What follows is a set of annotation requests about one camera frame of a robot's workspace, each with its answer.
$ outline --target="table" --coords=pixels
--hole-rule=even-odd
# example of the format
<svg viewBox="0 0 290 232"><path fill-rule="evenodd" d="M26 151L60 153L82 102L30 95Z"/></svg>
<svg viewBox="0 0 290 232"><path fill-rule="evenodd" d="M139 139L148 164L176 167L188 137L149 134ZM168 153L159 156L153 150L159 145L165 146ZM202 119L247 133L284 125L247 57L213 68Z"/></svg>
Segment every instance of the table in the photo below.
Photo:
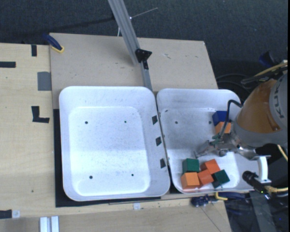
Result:
<svg viewBox="0 0 290 232"><path fill-rule="evenodd" d="M142 78L141 71L132 66L121 37L52 35L65 47L63 54L79 59L77 72L69 71L68 60L62 65L64 72L56 67L63 55L47 45L37 45L34 56L35 46L0 43L0 61L16 62L16 68L0 68L0 210L12 209L20 214L18 219L0 220L4 224L0 228L29 229L30 224L37 225L39 217L59 216L63 231L77 224L86 231L92 223L99 228L107 223L111 231L127 231L123 222L114 227L124 218L135 219L129 219L129 230L162 226L175 231L176 218L178 226L231 231L224 203L196 209L187 197L197 195L166 194L159 201L142 202L138 211L133 210L133 203L55 207L53 109L58 105L58 92L67 84L62 75L73 80L69 85L88 85L84 71L90 66L97 86L141 86ZM73 56L71 42L83 49L82 54ZM165 87L217 88L204 42L142 38L139 42L143 49L153 51L148 64L154 93ZM94 59L90 65L86 65L88 54ZM117 75L110 75L111 69ZM41 74L47 73L51 74L52 91L41 88L41 76L45 76ZM39 106L40 117L49 118L48 123L32 121L33 106Z"/></svg>

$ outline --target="blue block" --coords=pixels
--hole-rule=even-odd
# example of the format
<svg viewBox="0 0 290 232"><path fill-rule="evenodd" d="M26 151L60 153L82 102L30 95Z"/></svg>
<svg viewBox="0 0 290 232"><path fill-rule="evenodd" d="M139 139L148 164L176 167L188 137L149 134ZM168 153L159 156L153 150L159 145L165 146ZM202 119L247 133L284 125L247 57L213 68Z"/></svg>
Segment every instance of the blue block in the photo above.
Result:
<svg viewBox="0 0 290 232"><path fill-rule="evenodd" d="M213 123L216 126L219 122L224 122L227 117L227 111L216 111L213 115Z"/></svg>

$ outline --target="cube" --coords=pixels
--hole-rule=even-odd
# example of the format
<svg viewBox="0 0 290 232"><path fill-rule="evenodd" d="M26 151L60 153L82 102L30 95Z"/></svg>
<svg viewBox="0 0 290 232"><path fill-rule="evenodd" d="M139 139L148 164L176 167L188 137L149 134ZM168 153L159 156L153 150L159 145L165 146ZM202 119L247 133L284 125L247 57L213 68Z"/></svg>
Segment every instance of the cube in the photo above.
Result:
<svg viewBox="0 0 290 232"><path fill-rule="evenodd" d="M197 172L184 173L180 177L183 190L185 189L195 189L200 186L199 177Z"/></svg>
<svg viewBox="0 0 290 232"><path fill-rule="evenodd" d="M200 169L201 170L207 169L210 172L210 174L214 174L214 173L220 171L220 167L218 166L218 164L217 164L215 159L211 159L211 160L208 160L208 161L204 162L200 166Z"/></svg>
<svg viewBox="0 0 290 232"><path fill-rule="evenodd" d="M200 187L202 187L208 183L212 183L214 181L212 175L210 174L210 172L207 169L198 172L198 177L199 177L199 181L200 181Z"/></svg>
<svg viewBox="0 0 290 232"><path fill-rule="evenodd" d="M212 175L212 177L214 179L214 182L212 183L214 188L217 188L217 187L221 186L222 184L230 181L230 179L229 179L229 177L224 169L214 173Z"/></svg>
<svg viewBox="0 0 290 232"><path fill-rule="evenodd" d="M227 111L216 111L212 115L214 126L216 126L219 122L224 122L227 117Z"/></svg>
<svg viewBox="0 0 290 232"><path fill-rule="evenodd" d="M221 130L221 128L223 127L224 122L219 122L216 126L215 126L215 133L218 134ZM228 122L226 125L226 129L224 130L224 133L230 133L231 132L231 123Z"/></svg>
<svg viewBox="0 0 290 232"><path fill-rule="evenodd" d="M198 159L187 158L182 162L183 174L187 172L199 172L200 165Z"/></svg>

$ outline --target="green block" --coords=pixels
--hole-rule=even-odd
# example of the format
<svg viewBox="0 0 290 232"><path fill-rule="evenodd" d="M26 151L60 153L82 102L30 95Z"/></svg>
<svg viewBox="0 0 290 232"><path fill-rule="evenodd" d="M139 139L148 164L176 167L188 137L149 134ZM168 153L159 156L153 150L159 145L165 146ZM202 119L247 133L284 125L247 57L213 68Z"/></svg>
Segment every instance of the green block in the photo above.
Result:
<svg viewBox="0 0 290 232"><path fill-rule="evenodd" d="M183 161L183 173L186 172L199 172L200 166L199 166L199 160L198 159L190 159L187 158Z"/></svg>
<svg viewBox="0 0 290 232"><path fill-rule="evenodd" d="M230 181L230 179L229 179L226 171L224 171L224 169L212 174L212 177L214 179L214 182L212 182L214 188L217 188L220 185Z"/></svg>

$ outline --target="red-orange block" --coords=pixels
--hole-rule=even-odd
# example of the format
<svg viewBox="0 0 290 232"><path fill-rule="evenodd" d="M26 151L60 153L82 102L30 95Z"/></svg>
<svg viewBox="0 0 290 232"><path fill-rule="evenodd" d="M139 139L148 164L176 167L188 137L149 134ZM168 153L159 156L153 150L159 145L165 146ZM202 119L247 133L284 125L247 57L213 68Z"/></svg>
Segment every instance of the red-orange block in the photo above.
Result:
<svg viewBox="0 0 290 232"><path fill-rule="evenodd" d="M219 168L219 166L218 166L218 164L217 164L215 159L211 159L209 161L204 162L200 166L200 169L201 170L207 169L210 172L210 174L214 174L214 173L220 171L220 168Z"/></svg>
<svg viewBox="0 0 290 232"><path fill-rule="evenodd" d="M200 186L197 172L187 172L180 177L183 189L194 189Z"/></svg>
<svg viewBox="0 0 290 232"><path fill-rule="evenodd" d="M199 177L199 182L200 182L201 186L204 186L208 183L214 182L214 179L213 179L211 173L207 169L205 169L201 172L198 172L198 177Z"/></svg>
<svg viewBox="0 0 290 232"><path fill-rule="evenodd" d="M223 127L224 122L219 122L216 126L215 126L215 132L216 134L218 134L221 130L221 128ZM226 125L226 129L224 130L224 133L230 133L231 131L231 123L228 122Z"/></svg>

